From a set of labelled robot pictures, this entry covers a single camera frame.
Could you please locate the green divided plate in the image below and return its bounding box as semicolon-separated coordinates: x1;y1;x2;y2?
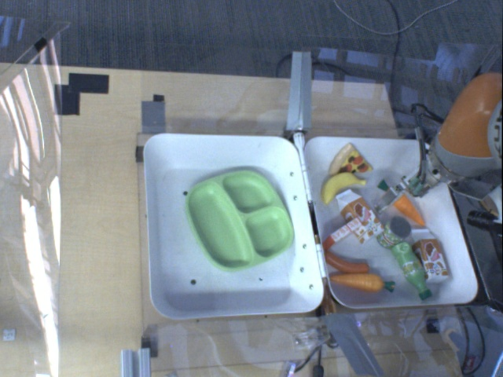
185;166;296;269

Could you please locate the green can with grey lid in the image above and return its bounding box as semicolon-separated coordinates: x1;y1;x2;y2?
376;215;413;249

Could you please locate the black cylinder on white bracket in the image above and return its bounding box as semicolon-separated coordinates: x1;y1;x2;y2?
467;186;503;231

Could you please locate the white plastic tray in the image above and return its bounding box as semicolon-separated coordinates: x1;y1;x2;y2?
142;133;325;321
303;135;479;310

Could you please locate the red sausage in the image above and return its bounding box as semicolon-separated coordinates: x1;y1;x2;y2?
324;249;371;274

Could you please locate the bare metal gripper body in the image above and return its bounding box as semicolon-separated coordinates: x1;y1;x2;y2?
397;156;450;198

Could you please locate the yellow pizza slice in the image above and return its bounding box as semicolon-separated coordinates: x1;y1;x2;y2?
328;142;374;177

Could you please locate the red and white packet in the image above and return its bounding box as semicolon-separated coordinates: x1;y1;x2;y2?
322;217;373;251

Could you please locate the orange carrot with green stem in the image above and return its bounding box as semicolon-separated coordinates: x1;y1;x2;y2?
377;178;427;228
329;273;396;294

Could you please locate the yellow banana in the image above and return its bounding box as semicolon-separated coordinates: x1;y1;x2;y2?
321;171;368;206

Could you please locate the brown and white carton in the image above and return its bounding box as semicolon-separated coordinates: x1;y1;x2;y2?
336;189;385;245
411;238;450;284

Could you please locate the green plastic bottle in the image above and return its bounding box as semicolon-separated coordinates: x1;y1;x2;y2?
390;241;433;302

